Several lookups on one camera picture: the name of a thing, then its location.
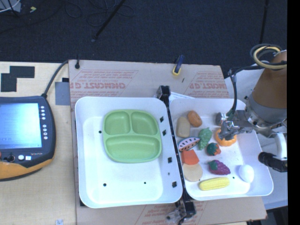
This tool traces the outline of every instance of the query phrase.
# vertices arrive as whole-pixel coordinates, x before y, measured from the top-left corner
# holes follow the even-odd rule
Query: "toy food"
[[[199,162],[199,158],[194,150],[183,150],[181,153],[181,161],[183,164],[194,165]]]
[[[221,177],[221,178],[211,178],[199,183],[199,188],[203,191],[206,190],[213,190],[219,188],[225,188],[229,186],[230,181],[228,177]]]
[[[179,117],[176,125],[176,135],[178,137],[189,137],[191,124],[186,117]]]
[[[248,164],[244,164],[239,168],[240,177],[248,183],[253,182],[254,179],[254,169]]]
[[[178,149],[180,152],[182,152],[183,150],[190,150],[191,148],[196,146],[199,141],[199,137],[188,137],[178,143]]]
[[[221,149],[219,145],[215,142],[211,142],[210,144],[207,145],[206,147],[207,154],[210,156],[215,156],[217,154],[221,153]]]
[[[189,111],[187,114],[187,119],[195,128],[202,125],[202,119],[195,111]]]
[[[205,146],[208,144],[212,137],[212,131],[209,127],[201,129],[201,131],[198,133],[198,137],[200,138],[200,141],[198,143],[198,147],[200,150],[205,148]]]
[[[225,140],[225,138],[223,138],[222,140],[219,138],[219,135],[218,133],[221,132],[221,129],[218,129],[216,131],[216,141],[217,143],[220,145],[220,146],[223,146],[223,147],[229,147],[231,146],[232,144],[234,144],[236,142],[236,135],[233,136],[233,139],[231,140]]]
[[[219,160],[213,160],[211,162],[208,162],[209,170],[213,174],[217,175],[227,175],[230,174],[230,169]]]
[[[184,178],[190,182],[199,181],[203,175],[203,170],[199,163],[194,165],[183,164],[182,166]]]

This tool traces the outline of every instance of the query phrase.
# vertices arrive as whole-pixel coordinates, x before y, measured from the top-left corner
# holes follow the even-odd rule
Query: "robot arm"
[[[267,52],[275,52],[271,62],[262,62],[259,57]],[[248,70],[264,71],[254,90],[247,98],[245,110],[235,110],[235,105],[226,114],[216,115],[216,124],[221,126],[218,136],[230,140],[240,133],[251,133],[253,130],[267,138],[275,139],[277,154],[262,152],[258,160],[279,172],[287,172],[287,144],[285,134],[275,132],[274,127],[283,125],[287,118],[287,51],[276,46],[258,45],[251,54],[257,66],[247,67]],[[235,88],[236,75],[231,76]]]

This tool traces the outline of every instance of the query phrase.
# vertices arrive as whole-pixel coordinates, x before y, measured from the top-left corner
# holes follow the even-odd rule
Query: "green divided plate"
[[[107,155],[121,163],[149,162],[162,150],[157,121],[150,113],[141,110],[107,113],[103,121],[103,140]]]

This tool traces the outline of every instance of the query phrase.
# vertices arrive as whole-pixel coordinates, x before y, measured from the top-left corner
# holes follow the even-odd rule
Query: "toy egg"
[[[248,183],[253,182],[254,179],[254,169],[248,164],[242,165],[239,168],[240,177]]]

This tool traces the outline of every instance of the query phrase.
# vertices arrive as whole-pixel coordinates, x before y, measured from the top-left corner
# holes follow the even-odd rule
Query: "black cable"
[[[111,19],[115,16],[119,8],[122,6],[122,4],[125,2],[125,0],[122,0],[118,6],[115,8],[115,10],[112,12],[112,14],[109,16],[109,18],[103,23],[100,30],[96,33],[96,35],[93,37],[92,42],[95,42],[100,35],[100,33],[104,30],[104,28],[108,25],[108,23],[111,21]]]
[[[237,100],[238,100],[238,95],[237,95],[237,88],[236,88],[236,74],[242,70],[258,70],[258,69],[262,69],[264,67],[261,66],[248,66],[248,67],[234,67],[229,69],[228,71],[228,75],[231,79],[232,82],[232,86],[233,86],[233,92],[234,92],[234,100],[233,100],[233,105],[231,107],[231,109],[226,113],[226,116],[228,117],[229,120],[232,119],[235,111],[236,111],[236,105],[237,105]]]
[[[43,96],[44,98],[47,98],[47,93],[48,93],[48,90],[50,89],[50,86],[53,82],[53,80],[55,79],[56,75],[58,74],[58,72],[60,71],[60,69],[68,62],[68,60],[65,60],[63,63],[60,64],[60,66],[56,69],[56,71],[54,72],[54,74],[52,75],[52,78],[50,79],[48,85],[47,85],[47,88],[45,89],[45,92],[41,95]]]
[[[262,47],[262,46],[276,47],[276,48],[278,48],[279,50],[282,50],[282,48],[281,48],[280,46],[274,45],[274,44],[263,43],[263,44],[255,45],[255,46],[252,47],[251,50],[250,50],[250,57],[252,58],[252,60],[253,60],[254,62],[255,62],[255,60],[254,60],[254,58],[253,58],[254,52],[255,52],[258,48],[260,48],[260,47]],[[272,49],[263,49],[262,51],[260,51],[260,52],[258,53],[257,58],[260,58],[260,57],[263,56],[264,54],[270,53],[270,52],[272,52],[272,51],[274,51],[274,52],[277,53],[276,50],[272,50]]]
[[[265,28],[265,24],[266,24],[269,1],[270,0],[266,0],[265,5],[264,5],[263,18],[262,18],[262,30],[261,30],[261,36],[260,36],[260,39],[259,39],[259,43],[263,42],[263,34],[264,34],[264,28]]]
[[[33,22],[33,23],[26,23],[26,22],[22,19],[22,21],[25,23],[25,25],[17,26],[17,27],[12,27],[12,28],[9,28],[9,29],[0,31],[0,35],[1,35],[2,33],[5,33],[5,32],[7,32],[7,31],[14,30],[14,29],[17,29],[17,28],[24,28],[24,27],[27,27],[27,26],[32,26],[32,25],[36,25],[36,24],[42,23],[42,22],[44,22],[44,21],[50,19],[50,18],[53,17],[54,15],[56,15],[56,14],[59,12],[59,10],[62,8],[63,5],[64,5],[64,4],[62,4],[60,7],[58,7],[58,9],[57,9],[56,11],[54,11],[54,13],[51,14],[49,17],[46,17],[46,18],[41,19],[41,20],[39,20],[39,21],[36,21],[36,22]]]
[[[13,8],[13,6],[11,5],[10,0],[8,0],[8,3],[9,3],[9,5],[10,5],[10,8],[11,8],[12,12],[14,13],[14,15],[16,15],[17,17],[19,17],[18,14],[14,11],[14,8]]]
[[[79,18],[81,16],[83,16],[83,10],[82,8],[75,4],[74,2],[71,2],[70,0],[61,0],[65,3],[65,12],[67,13],[68,16],[72,17],[72,18]],[[100,5],[97,3],[98,0],[87,0],[92,6],[94,6],[95,8],[98,8],[98,9],[102,9],[103,11],[99,11],[99,12],[95,12],[95,13],[92,13],[92,14],[89,14],[87,16],[87,23],[90,25],[90,26],[93,26],[93,27],[98,27],[98,26],[102,26],[106,23],[107,21],[107,17],[108,17],[108,10],[109,9],[112,9],[112,8],[115,8],[117,5],[117,0],[111,0],[111,2],[108,2],[108,0],[102,0],[103,1],[103,5]],[[68,6],[70,5],[74,5],[78,11],[79,11],[79,14],[78,15],[72,15],[68,9]],[[134,15],[134,10],[133,8],[131,8],[130,6],[128,5],[124,5],[123,6],[126,6],[128,8],[130,8],[132,11],[133,11],[133,14],[132,15],[126,15],[126,14],[122,14],[123,16],[127,16],[127,17],[131,17]],[[102,22],[100,23],[93,23],[91,20],[93,17],[96,17],[97,15],[100,15],[100,14],[105,14],[104,18],[103,19],[100,19]]]

